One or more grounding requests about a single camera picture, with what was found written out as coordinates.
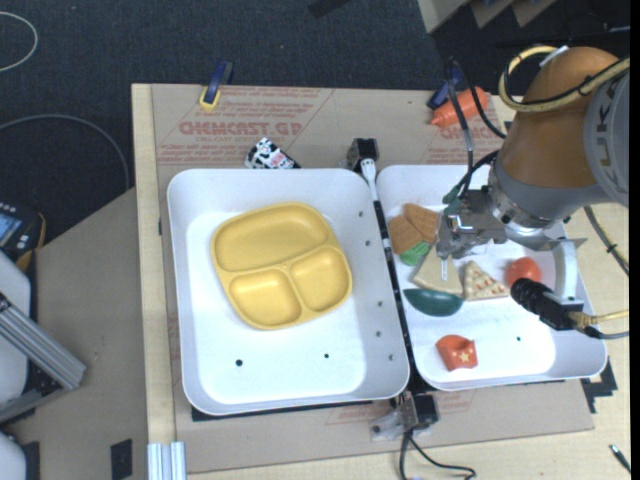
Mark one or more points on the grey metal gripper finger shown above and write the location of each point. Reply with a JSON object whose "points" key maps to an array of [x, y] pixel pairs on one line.
{"points": [[443, 255], [460, 253]]}

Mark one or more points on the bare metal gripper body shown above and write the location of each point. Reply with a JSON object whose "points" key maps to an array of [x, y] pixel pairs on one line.
{"points": [[475, 223]]}

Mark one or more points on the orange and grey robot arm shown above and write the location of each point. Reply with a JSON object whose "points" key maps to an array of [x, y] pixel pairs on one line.
{"points": [[540, 143]]}

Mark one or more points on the beige triangular bread slice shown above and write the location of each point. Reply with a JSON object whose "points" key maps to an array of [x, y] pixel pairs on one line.
{"points": [[432, 275]]}

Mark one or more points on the green toy lettuce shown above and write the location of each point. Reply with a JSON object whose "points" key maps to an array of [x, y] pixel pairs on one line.
{"points": [[414, 254]]}

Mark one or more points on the toy pizza slice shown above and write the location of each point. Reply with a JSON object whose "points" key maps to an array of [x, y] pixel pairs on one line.
{"points": [[480, 283]]}

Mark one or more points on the brown waffle biscuit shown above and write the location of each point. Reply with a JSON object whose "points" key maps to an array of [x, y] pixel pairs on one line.
{"points": [[400, 235], [422, 220]]}

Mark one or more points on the dark green bowl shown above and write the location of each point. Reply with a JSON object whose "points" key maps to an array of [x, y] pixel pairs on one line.
{"points": [[432, 303]]}

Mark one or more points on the thin black and white rod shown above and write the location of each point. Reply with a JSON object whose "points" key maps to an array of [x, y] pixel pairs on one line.
{"points": [[385, 233]]}

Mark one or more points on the red toy tomato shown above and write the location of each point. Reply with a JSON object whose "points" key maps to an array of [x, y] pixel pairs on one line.
{"points": [[522, 270]]}

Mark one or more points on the orange packet with yellow star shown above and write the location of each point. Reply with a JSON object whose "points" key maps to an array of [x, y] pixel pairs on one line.
{"points": [[455, 353]]}

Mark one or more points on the white plastic tray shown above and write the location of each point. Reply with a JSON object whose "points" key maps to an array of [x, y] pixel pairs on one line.
{"points": [[300, 358], [510, 338]]}

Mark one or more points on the yellow divided plate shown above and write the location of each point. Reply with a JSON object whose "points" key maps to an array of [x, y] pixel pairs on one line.
{"points": [[272, 235]]}

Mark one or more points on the brown cardboard board red print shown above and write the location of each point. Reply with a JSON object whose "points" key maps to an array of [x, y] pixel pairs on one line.
{"points": [[320, 113]]}

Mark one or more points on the black and white carton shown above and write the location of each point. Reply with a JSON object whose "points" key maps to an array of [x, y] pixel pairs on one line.
{"points": [[270, 157]]}

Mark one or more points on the black cylinder on white bracket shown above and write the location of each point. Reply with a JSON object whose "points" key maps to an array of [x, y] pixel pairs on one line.
{"points": [[537, 298]]}

